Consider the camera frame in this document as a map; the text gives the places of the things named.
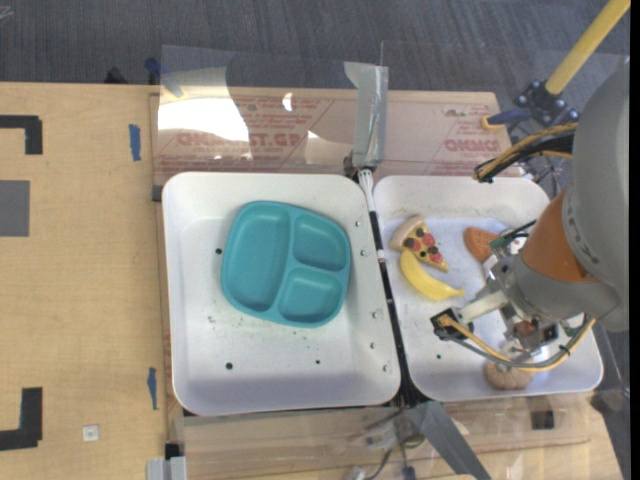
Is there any tan bread roll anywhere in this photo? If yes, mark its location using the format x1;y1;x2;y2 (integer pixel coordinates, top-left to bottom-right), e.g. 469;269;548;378
483;360;537;392

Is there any brown cardboard board red print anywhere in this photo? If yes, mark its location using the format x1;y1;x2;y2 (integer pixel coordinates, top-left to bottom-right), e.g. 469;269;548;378
149;85;609;452

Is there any orange biscuit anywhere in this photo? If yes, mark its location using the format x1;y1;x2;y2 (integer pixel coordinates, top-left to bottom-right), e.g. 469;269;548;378
462;225;502;265

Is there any white plastic tray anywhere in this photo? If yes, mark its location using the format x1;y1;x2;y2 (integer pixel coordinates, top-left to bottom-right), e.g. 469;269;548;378
160;170;403;417
372;174;605;404

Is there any yellow banana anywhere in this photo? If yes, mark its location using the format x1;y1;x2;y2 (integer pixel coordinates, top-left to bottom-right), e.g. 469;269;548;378
398;249;466;303

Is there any teal divided plate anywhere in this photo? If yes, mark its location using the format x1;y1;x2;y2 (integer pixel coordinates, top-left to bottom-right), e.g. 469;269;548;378
219;199;353;330

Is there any toy pizza slice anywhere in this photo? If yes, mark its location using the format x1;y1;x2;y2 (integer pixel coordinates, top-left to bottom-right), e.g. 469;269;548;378
388;213;451;274

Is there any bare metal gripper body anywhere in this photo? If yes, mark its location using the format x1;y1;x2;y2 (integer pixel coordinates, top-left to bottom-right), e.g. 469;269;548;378
501;306;562;354

